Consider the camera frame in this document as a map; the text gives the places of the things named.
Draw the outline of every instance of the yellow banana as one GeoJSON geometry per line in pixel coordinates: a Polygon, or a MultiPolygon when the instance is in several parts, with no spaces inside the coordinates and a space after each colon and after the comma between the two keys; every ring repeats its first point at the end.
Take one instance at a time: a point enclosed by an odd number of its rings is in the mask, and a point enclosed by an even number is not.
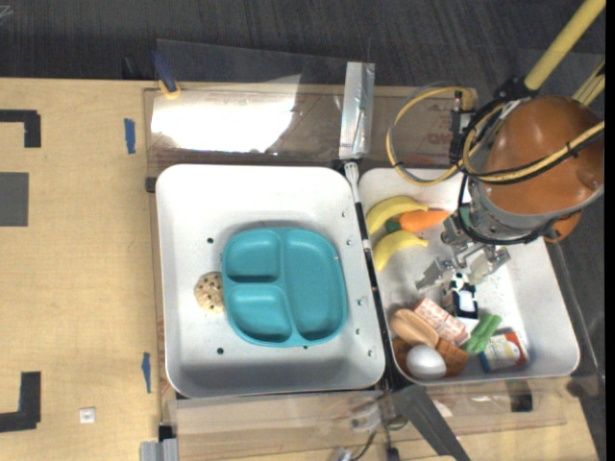
{"type": "Polygon", "coordinates": [[[391,256],[398,251],[417,244],[425,248],[428,245],[428,241],[407,230],[397,230],[387,234],[374,248],[374,266],[376,271],[383,270],[391,256]]]}
{"type": "Polygon", "coordinates": [[[384,223],[400,213],[413,210],[427,210],[426,204],[419,204],[412,200],[409,196],[400,195],[392,198],[387,198],[372,206],[365,217],[367,232],[371,235],[380,229],[384,223]]]}

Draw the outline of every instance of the wooden table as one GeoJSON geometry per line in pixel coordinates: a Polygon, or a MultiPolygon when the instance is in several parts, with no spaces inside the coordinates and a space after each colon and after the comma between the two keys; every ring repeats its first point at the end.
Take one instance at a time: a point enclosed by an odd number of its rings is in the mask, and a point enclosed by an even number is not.
{"type": "MultiPolygon", "coordinates": [[[[160,377],[143,93],[148,82],[0,80],[0,109],[35,109],[42,145],[0,123],[0,172],[29,173],[27,227],[0,227],[0,412],[41,372],[36,429],[0,433],[0,458],[138,459],[158,437],[160,377]],[[125,119],[135,122],[129,154],[125,119]],[[151,392],[141,363],[152,359],[151,392]],[[94,423],[80,409],[94,407],[94,423]]],[[[476,459],[596,459],[579,403],[563,425],[462,436],[476,459]]],[[[425,441],[405,459],[434,456],[425,441]]],[[[267,459],[327,459],[330,449],[267,459]]],[[[364,459],[383,459],[375,446],[364,459]]]]}

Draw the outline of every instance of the teal container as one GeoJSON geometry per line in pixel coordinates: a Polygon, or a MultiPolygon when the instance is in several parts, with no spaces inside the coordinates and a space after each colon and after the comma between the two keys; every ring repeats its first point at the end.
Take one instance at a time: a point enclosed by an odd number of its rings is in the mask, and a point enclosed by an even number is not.
{"type": "Polygon", "coordinates": [[[313,230],[245,230],[222,254],[227,316],[244,340],[269,347],[327,342],[346,324],[337,251],[313,230]]]}

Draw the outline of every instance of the carrot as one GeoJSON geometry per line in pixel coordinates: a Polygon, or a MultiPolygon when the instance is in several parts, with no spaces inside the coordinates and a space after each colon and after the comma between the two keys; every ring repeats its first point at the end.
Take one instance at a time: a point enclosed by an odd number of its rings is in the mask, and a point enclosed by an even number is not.
{"type": "Polygon", "coordinates": [[[400,217],[400,225],[404,231],[418,232],[444,222],[451,215],[449,210],[414,210],[407,211],[400,217]]]}

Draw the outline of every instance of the white egg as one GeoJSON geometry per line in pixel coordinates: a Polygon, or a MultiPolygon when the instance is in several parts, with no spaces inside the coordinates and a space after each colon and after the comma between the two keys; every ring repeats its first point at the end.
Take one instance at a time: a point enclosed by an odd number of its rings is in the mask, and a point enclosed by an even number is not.
{"type": "Polygon", "coordinates": [[[427,345],[417,345],[407,353],[406,365],[417,379],[439,379],[446,374],[446,363],[437,351],[427,345]]]}

